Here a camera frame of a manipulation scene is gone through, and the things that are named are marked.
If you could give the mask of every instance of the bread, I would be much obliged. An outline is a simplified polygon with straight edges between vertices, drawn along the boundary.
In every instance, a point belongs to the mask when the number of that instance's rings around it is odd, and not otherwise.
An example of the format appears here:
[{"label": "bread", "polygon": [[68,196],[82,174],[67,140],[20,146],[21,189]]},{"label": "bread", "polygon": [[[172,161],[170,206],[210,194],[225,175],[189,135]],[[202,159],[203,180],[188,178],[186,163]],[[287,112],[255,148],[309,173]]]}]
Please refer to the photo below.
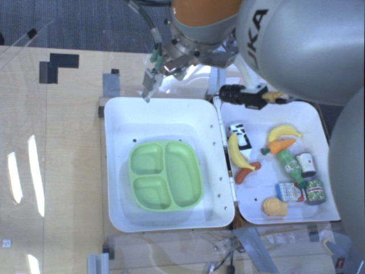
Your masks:
[{"label": "bread", "polygon": [[281,202],[278,198],[267,198],[262,204],[262,209],[269,216],[287,215],[287,204]]}]

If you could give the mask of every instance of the wooden surface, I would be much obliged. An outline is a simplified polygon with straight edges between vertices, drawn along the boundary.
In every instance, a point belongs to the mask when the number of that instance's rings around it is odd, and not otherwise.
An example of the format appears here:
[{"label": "wooden surface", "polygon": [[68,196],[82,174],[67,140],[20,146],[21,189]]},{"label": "wooden surface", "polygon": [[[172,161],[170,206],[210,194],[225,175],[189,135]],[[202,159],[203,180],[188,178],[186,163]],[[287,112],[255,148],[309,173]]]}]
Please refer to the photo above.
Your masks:
[{"label": "wooden surface", "polygon": [[[48,61],[50,53],[79,54],[79,68],[59,68],[58,84],[39,84],[39,61]],[[103,220],[107,218],[103,210],[98,118],[102,76],[119,69],[122,94],[138,96],[146,61],[144,54],[29,48],[0,71],[0,147],[4,147],[0,151],[0,238],[13,241],[11,248],[0,249],[0,273],[13,274],[14,269],[28,273],[28,254],[38,259],[44,274],[86,273],[87,255],[101,253]],[[203,95],[206,86],[192,84],[190,88],[196,96]],[[26,142],[31,135],[36,136],[38,144],[46,203],[44,219],[37,213],[27,163]],[[12,151],[17,152],[24,188],[20,205],[11,200],[6,173],[6,155]],[[283,273],[334,273],[331,257],[319,243],[302,246],[301,255],[292,255],[289,262],[283,258],[285,250],[277,252],[274,261],[278,268],[283,267]],[[257,273],[245,255],[237,258],[236,269]],[[135,265],[129,273],[201,273],[203,266]],[[321,271],[313,270],[315,267],[321,267]],[[297,269],[308,271],[296,272]]]}]

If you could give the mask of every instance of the green bottle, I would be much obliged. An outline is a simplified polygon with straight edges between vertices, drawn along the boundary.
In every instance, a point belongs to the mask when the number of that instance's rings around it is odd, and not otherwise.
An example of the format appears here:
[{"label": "green bottle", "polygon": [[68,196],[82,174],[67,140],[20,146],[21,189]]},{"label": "green bottle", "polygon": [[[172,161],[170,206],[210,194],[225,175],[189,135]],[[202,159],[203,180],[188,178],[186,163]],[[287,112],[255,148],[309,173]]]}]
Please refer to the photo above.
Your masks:
[{"label": "green bottle", "polygon": [[298,183],[300,189],[307,187],[307,182],[302,179],[302,170],[299,163],[294,159],[291,152],[285,149],[278,153],[279,160],[287,174]]}]

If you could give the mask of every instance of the gray carpet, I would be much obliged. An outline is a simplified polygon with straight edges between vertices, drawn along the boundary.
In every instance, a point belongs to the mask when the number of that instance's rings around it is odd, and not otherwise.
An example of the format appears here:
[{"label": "gray carpet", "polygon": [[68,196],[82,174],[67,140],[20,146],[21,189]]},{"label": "gray carpet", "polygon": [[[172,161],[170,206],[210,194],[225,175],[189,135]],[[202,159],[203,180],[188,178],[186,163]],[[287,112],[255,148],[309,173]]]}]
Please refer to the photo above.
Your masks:
[{"label": "gray carpet", "polygon": [[[117,0],[0,0],[0,32],[10,45],[41,18],[53,20],[39,47],[150,53],[152,36],[145,22],[125,3]],[[163,24],[168,8],[145,8],[159,28],[164,42],[171,39]],[[331,134],[342,110],[319,105]]]}]

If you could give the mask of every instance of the green wire connector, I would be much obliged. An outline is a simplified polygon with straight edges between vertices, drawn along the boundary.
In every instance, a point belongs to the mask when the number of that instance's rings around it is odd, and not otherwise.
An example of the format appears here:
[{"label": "green wire connector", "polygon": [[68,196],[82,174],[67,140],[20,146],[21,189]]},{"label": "green wire connector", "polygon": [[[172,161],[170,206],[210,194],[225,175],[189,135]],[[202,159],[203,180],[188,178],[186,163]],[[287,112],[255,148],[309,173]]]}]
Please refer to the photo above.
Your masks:
[{"label": "green wire connector", "polygon": [[159,50],[158,49],[153,49],[152,55],[149,59],[151,61],[151,63],[155,63],[157,61],[157,56],[158,55],[159,55]]},{"label": "green wire connector", "polygon": [[157,60],[156,60],[156,64],[155,64],[155,69],[159,70],[162,66],[162,55],[157,56]]}]

